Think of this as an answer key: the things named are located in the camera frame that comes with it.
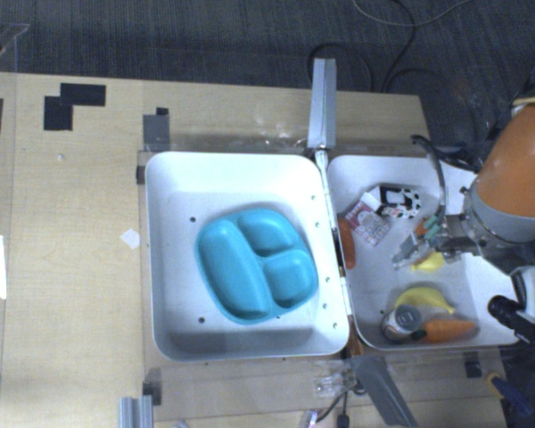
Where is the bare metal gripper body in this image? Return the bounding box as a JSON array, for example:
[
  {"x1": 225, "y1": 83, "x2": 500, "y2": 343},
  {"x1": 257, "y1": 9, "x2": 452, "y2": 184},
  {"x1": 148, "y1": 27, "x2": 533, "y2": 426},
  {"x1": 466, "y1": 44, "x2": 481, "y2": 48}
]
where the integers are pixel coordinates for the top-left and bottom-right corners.
[{"x1": 435, "y1": 214, "x2": 486, "y2": 259}]

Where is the small yellow toy fruit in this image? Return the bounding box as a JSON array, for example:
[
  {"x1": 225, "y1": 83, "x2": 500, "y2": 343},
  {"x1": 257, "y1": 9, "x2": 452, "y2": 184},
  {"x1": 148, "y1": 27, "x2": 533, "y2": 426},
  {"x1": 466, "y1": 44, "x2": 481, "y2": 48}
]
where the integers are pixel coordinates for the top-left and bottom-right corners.
[{"x1": 410, "y1": 251, "x2": 447, "y2": 274}]

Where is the pink and white packet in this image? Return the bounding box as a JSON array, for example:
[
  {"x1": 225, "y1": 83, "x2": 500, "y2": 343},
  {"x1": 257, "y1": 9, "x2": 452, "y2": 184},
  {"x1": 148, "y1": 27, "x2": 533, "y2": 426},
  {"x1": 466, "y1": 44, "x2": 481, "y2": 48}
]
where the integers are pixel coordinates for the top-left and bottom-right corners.
[{"x1": 343, "y1": 192, "x2": 391, "y2": 250}]

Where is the yellow banana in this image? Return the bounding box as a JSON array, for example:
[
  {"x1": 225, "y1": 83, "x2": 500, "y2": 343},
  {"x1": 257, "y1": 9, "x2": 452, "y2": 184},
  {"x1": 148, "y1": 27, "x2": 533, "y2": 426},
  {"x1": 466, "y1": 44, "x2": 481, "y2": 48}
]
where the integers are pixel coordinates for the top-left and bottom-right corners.
[{"x1": 392, "y1": 285, "x2": 457, "y2": 317}]

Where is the white plastic tray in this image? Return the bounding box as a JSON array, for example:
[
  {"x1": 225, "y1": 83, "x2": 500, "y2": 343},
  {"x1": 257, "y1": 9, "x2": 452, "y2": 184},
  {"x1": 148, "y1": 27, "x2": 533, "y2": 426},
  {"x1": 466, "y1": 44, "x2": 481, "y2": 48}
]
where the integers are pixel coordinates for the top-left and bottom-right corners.
[
  {"x1": 326, "y1": 154, "x2": 525, "y2": 352},
  {"x1": 144, "y1": 150, "x2": 351, "y2": 363}
]

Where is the black and white cow-print carton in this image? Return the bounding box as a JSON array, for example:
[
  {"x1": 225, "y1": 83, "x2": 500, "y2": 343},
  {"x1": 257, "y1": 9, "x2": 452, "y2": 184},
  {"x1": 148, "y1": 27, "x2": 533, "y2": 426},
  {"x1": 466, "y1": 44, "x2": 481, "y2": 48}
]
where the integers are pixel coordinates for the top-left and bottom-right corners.
[{"x1": 375, "y1": 185, "x2": 423, "y2": 220}]

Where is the orange-red toy sausage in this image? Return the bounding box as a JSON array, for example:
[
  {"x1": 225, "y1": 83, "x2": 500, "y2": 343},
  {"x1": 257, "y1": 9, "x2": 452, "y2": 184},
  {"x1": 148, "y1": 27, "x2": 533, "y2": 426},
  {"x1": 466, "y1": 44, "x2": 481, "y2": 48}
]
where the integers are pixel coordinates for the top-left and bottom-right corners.
[{"x1": 336, "y1": 217, "x2": 358, "y2": 271}]

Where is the small grey-topped can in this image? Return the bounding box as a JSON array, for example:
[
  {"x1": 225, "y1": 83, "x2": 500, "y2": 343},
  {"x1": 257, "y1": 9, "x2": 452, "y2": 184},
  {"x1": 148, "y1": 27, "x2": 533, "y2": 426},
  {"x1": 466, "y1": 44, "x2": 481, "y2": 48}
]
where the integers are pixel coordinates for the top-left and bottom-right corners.
[{"x1": 380, "y1": 304, "x2": 425, "y2": 345}]

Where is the orange carrot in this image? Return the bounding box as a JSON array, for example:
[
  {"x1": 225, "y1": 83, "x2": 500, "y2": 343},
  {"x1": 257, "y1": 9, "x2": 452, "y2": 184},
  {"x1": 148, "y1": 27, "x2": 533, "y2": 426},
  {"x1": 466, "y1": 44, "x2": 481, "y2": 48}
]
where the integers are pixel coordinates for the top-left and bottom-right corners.
[{"x1": 411, "y1": 317, "x2": 478, "y2": 345}]

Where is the blue divided plate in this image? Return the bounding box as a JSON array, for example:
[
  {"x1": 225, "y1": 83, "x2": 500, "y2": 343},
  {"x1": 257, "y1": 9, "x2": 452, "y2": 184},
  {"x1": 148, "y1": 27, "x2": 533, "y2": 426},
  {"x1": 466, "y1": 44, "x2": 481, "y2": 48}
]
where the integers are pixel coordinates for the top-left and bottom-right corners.
[{"x1": 194, "y1": 207, "x2": 320, "y2": 327}]

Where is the black cylinder on white bracket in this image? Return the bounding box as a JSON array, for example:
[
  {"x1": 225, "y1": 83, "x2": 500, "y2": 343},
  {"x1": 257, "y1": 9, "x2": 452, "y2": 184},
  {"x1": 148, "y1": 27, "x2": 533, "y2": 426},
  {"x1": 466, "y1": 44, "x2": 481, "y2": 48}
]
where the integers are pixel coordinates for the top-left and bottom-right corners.
[{"x1": 488, "y1": 264, "x2": 535, "y2": 343}]

